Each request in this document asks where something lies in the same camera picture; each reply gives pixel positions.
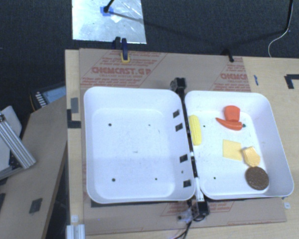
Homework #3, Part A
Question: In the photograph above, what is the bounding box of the white plastic tray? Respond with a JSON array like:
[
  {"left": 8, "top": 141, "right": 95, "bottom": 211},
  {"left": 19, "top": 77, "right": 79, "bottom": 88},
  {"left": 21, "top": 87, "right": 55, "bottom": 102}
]
[
  {"left": 184, "top": 90, "right": 295, "bottom": 201},
  {"left": 83, "top": 86, "right": 197, "bottom": 204}
]

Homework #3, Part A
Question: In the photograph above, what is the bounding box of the brown cardboard board red print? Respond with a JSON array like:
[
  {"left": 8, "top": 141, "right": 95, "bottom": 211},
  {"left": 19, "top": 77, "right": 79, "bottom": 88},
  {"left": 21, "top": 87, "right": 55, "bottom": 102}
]
[{"left": 78, "top": 48, "right": 288, "bottom": 236}]

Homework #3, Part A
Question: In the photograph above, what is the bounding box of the yellow corn cob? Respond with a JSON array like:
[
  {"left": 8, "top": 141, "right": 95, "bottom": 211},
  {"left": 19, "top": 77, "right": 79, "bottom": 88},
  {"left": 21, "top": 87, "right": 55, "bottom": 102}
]
[{"left": 188, "top": 115, "right": 203, "bottom": 146}]

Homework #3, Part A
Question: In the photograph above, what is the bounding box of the thin black and white rod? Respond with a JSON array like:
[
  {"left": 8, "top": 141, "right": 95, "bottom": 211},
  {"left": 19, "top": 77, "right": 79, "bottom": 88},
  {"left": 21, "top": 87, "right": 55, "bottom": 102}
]
[{"left": 178, "top": 87, "right": 204, "bottom": 202}]

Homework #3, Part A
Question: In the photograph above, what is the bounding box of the orange carrot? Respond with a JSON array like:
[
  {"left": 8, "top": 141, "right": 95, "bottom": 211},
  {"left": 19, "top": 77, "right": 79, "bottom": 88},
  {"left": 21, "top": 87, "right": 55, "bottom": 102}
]
[{"left": 215, "top": 117, "right": 247, "bottom": 131}]

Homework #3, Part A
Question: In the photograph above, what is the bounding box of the orange wedge piece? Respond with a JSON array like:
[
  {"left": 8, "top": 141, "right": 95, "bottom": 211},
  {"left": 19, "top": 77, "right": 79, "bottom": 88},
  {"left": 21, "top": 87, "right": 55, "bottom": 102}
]
[{"left": 223, "top": 105, "right": 242, "bottom": 122}]

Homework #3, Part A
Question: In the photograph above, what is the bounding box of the yellow cheese slice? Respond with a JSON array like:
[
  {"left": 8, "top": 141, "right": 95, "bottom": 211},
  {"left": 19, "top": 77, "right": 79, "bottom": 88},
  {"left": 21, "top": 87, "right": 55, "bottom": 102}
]
[{"left": 222, "top": 139, "right": 243, "bottom": 161}]

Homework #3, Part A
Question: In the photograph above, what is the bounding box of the yellow cheese wedge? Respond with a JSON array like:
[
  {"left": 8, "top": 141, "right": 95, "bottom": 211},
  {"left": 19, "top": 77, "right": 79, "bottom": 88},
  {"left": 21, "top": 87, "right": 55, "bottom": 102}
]
[{"left": 242, "top": 146, "right": 261, "bottom": 167}]

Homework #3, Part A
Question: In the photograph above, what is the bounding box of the brown round biscuit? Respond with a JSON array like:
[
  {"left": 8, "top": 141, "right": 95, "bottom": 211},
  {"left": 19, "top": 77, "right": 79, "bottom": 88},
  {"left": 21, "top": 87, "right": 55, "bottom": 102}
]
[{"left": 244, "top": 166, "right": 270, "bottom": 191}]

